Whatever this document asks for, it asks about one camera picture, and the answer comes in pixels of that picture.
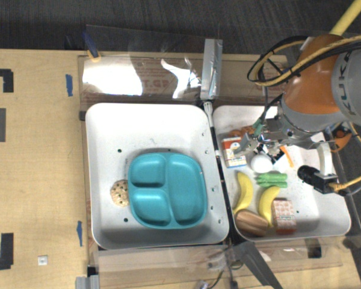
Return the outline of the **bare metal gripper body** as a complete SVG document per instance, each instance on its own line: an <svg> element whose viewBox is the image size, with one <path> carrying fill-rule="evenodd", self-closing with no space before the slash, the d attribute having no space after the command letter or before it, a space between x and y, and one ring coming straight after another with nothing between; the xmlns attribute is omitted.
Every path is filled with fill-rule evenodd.
<svg viewBox="0 0 361 289"><path fill-rule="evenodd" d="M269 147L298 146L303 149L316 149L321 142L313 141L315 133L302 131L291 125L284 117L266 119L258 142Z"/></svg>

